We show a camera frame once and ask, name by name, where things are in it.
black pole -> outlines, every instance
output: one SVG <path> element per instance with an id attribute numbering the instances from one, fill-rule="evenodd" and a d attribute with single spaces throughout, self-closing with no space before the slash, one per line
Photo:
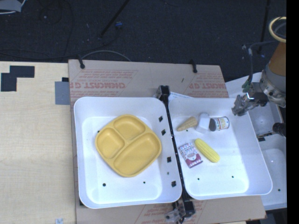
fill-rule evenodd
<path id="1" fill-rule="evenodd" d="M 265 17 L 263 19 L 263 30 L 262 30 L 261 42 L 263 42 L 264 37 L 265 37 L 265 31 L 266 31 L 266 27 L 267 27 L 267 20 L 268 20 L 268 13 L 269 13 L 269 9 L 270 9 L 270 4 L 271 4 L 271 0 L 267 0 Z M 259 47 L 259 49 L 257 51 L 258 54 L 260 54 L 261 51 L 262 51 L 262 46 Z"/>
<path id="2" fill-rule="evenodd" d="M 115 21 L 117 16 L 122 12 L 122 10 L 125 8 L 125 6 L 129 3 L 130 0 L 126 0 L 124 4 L 121 6 L 121 8 L 117 11 L 117 13 L 114 15 L 114 17 L 111 19 L 111 21 L 107 24 L 107 26 L 103 29 L 103 31 L 100 34 L 100 38 L 103 37 L 103 35 L 106 33 L 108 28 L 111 26 L 111 24 Z"/>

yellow cable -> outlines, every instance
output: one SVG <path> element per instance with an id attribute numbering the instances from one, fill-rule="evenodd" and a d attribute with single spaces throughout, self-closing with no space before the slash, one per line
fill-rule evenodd
<path id="1" fill-rule="evenodd" d="M 269 32 L 270 32 L 271 36 L 274 37 L 274 39 L 278 40 L 279 42 L 284 42 L 284 43 L 286 43 L 286 39 L 283 39 L 283 38 L 277 36 L 277 35 L 273 32 L 273 30 L 272 30 L 272 25 L 273 25 L 277 20 L 286 20 L 286 17 L 277 17 L 277 18 L 274 18 L 274 19 L 270 22 L 270 24 L 269 24 Z"/>

can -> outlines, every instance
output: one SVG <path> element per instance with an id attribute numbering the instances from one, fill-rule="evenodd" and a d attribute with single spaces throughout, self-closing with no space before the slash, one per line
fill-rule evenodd
<path id="1" fill-rule="evenodd" d="M 226 116 L 210 119 L 209 129 L 211 131 L 228 129 L 229 120 Z"/>

yellow plate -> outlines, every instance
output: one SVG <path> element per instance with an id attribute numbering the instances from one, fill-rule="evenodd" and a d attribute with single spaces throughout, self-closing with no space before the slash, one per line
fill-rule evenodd
<path id="1" fill-rule="evenodd" d="M 144 171 L 160 155 L 157 135 L 134 115 L 121 115 L 103 129 L 95 146 L 106 163 L 119 175 L 133 177 Z"/>

white cable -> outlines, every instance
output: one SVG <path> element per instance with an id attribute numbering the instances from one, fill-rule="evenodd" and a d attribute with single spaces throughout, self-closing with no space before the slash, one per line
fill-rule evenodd
<path id="1" fill-rule="evenodd" d="M 23 7 L 23 5 L 25 4 L 27 0 L 23 0 L 22 4 L 21 4 L 21 8 Z M 11 11 L 11 12 L 3 12 L 3 13 L 0 13 L 0 15 L 2 14 L 12 14 L 12 13 L 15 13 L 15 11 Z"/>
<path id="2" fill-rule="evenodd" d="M 272 29 L 273 24 L 274 24 L 276 21 L 278 21 L 278 20 L 286 20 L 286 17 L 277 17 L 277 18 L 274 18 L 274 19 L 270 22 L 270 24 L 269 24 L 269 32 L 270 32 L 271 36 L 274 37 L 274 39 L 278 40 L 279 42 L 284 42 L 284 43 L 286 43 L 286 39 L 281 38 L 281 37 L 279 37 L 278 35 L 276 35 L 276 34 L 274 33 L 273 29 Z"/>

